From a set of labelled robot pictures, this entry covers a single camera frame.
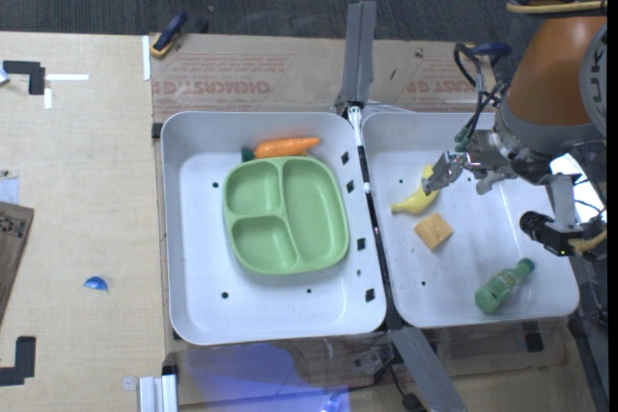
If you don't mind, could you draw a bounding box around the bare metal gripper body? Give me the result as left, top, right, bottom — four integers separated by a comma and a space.
463, 129, 549, 183

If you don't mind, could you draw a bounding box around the yellow banana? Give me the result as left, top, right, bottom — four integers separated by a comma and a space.
390, 163, 440, 216

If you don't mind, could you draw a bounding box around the white plastic tray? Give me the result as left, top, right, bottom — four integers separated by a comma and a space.
360, 110, 581, 330
159, 110, 388, 346

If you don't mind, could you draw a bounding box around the green bottle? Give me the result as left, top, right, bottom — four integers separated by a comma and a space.
473, 257, 536, 316

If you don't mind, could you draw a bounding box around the green divided plate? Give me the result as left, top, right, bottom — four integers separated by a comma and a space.
222, 155, 351, 276

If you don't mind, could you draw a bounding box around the orange carrot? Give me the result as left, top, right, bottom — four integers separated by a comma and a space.
240, 137, 322, 162

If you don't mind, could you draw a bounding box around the brown cardboard board, red print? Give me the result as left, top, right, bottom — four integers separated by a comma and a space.
150, 32, 583, 407

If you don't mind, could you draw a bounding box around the brown paper packet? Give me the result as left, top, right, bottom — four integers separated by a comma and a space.
0, 201, 36, 327

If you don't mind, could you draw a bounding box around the black cylinder on white bracket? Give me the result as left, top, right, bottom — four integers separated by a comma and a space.
519, 173, 586, 258

